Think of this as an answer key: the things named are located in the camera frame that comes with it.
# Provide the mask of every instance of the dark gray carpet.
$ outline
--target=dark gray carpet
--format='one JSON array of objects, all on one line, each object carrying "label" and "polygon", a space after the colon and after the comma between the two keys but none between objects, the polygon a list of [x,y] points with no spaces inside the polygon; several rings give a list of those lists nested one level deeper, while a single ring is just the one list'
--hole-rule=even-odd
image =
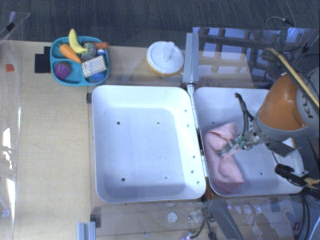
[{"label": "dark gray carpet", "polygon": [[[297,28],[319,28],[320,0],[288,0]],[[0,0],[0,10],[30,12],[24,39],[93,36],[111,45],[184,46],[192,27],[266,29],[270,16],[290,15],[285,0]],[[277,20],[270,26],[282,26]]]}]

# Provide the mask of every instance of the orange carrot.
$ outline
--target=orange carrot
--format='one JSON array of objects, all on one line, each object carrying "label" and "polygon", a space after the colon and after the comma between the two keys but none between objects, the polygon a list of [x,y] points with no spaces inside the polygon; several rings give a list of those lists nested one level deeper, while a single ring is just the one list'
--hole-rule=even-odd
[{"label": "orange carrot", "polygon": [[86,43],[91,43],[94,44],[94,46],[97,49],[107,49],[109,47],[109,44],[107,42],[93,42],[93,41],[84,41],[82,42],[82,45],[86,44]]},{"label": "orange carrot", "polygon": [[66,58],[73,60],[75,62],[81,63],[81,59],[75,53],[75,51],[68,45],[67,43],[59,43],[58,44],[59,51],[64,55]]}]

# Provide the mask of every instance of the lid handle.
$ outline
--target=lid handle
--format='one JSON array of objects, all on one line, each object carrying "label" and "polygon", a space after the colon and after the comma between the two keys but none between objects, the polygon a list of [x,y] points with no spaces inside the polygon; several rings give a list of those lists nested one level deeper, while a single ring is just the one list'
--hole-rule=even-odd
[{"label": "lid handle", "polygon": [[175,47],[174,42],[168,42],[163,49],[162,59],[167,62],[170,58],[173,48]]}]

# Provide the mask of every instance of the orange sticker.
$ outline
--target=orange sticker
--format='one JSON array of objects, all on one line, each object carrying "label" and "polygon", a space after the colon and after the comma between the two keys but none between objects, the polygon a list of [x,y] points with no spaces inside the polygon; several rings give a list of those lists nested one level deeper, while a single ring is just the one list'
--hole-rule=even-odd
[{"label": "orange sticker", "polygon": [[5,64],[5,71],[8,72],[12,72],[15,71],[15,67],[12,64]]}]

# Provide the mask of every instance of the purple toy vegetable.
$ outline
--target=purple toy vegetable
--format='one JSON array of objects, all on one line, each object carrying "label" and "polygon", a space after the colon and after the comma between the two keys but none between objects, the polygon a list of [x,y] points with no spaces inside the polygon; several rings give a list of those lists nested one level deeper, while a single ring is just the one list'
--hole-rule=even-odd
[{"label": "purple toy vegetable", "polygon": [[71,68],[69,64],[65,61],[59,62],[57,65],[54,66],[54,73],[57,78],[64,80],[67,76],[71,73]]}]

